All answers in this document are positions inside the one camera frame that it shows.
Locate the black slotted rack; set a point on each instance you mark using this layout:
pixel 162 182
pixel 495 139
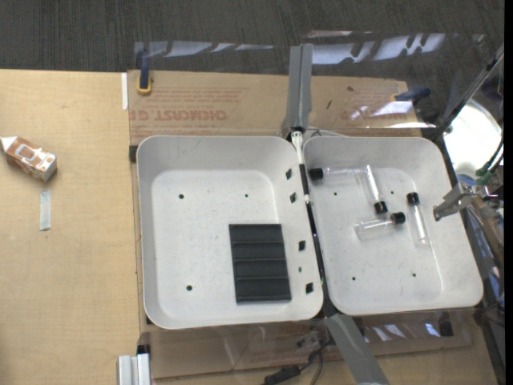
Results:
pixel 259 263

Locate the clear plastic vial black cap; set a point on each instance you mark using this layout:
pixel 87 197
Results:
pixel 397 217
pixel 413 198
pixel 380 206
pixel 316 173

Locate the thin black and white rod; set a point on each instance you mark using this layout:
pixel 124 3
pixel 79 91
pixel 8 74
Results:
pixel 304 183

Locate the brown and white carton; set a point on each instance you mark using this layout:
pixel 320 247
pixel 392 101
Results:
pixel 30 159

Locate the white plastic tray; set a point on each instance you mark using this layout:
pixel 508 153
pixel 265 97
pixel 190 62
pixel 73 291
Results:
pixel 384 279
pixel 192 235

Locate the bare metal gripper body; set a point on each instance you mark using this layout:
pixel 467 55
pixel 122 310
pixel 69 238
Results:
pixel 477 134

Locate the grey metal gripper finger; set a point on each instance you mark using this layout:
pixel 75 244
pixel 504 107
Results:
pixel 451 203

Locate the brown cardboard board red print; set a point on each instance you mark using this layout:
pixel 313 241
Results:
pixel 256 106

